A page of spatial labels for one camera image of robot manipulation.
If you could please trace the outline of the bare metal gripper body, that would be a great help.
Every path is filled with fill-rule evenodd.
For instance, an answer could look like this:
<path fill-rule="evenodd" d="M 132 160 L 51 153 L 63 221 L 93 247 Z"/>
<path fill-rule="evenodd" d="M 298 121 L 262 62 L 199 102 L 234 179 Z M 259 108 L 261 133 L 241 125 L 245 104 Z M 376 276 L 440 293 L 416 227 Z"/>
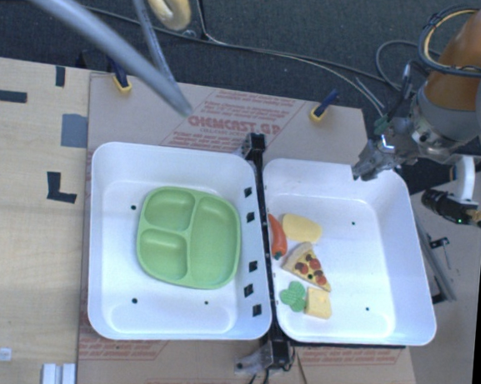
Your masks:
<path fill-rule="evenodd" d="M 443 165 L 454 165 L 461 158 L 460 142 L 437 134 L 425 124 L 416 128 L 406 117 L 395 117 L 381 133 L 377 148 L 388 165 L 414 164 L 420 158 Z"/>

